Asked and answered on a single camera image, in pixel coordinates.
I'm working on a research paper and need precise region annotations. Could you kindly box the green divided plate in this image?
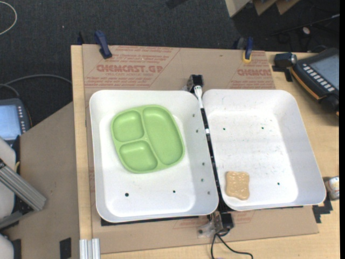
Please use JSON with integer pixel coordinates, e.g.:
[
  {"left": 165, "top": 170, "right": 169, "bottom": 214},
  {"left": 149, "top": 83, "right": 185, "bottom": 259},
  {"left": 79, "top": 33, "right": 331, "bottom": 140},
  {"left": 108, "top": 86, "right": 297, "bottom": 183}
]
[{"left": 109, "top": 104, "right": 185, "bottom": 174}]

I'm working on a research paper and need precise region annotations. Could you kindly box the thin black and white rod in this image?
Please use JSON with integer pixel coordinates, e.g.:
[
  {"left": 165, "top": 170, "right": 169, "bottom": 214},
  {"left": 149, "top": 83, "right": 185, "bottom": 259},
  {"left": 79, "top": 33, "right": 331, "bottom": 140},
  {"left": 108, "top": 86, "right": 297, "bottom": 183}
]
[{"left": 194, "top": 85, "right": 222, "bottom": 213}]

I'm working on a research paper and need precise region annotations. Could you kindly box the brown cardboard board red print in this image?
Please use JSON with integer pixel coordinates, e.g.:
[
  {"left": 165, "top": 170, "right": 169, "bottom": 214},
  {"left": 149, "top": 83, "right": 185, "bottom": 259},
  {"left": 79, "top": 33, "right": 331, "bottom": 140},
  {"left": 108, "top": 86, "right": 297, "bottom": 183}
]
[{"left": 81, "top": 44, "right": 320, "bottom": 255}]

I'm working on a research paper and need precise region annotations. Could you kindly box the white plastic tray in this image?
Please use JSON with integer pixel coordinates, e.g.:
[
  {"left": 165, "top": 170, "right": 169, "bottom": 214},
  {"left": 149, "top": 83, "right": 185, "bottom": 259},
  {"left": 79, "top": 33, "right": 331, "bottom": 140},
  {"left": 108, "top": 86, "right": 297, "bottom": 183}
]
[
  {"left": 89, "top": 90, "right": 219, "bottom": 223},
  {"left": 201, "top": 88, "right": 327, "bottom": 212}
]

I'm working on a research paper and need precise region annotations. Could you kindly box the tan biscuit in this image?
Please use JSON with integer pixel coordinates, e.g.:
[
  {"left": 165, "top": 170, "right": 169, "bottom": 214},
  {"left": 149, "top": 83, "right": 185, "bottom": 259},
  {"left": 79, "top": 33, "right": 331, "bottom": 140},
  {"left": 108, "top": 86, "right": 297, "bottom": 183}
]
[{"left": 225, "top": 171, "right": 251, "bottom": 201}]

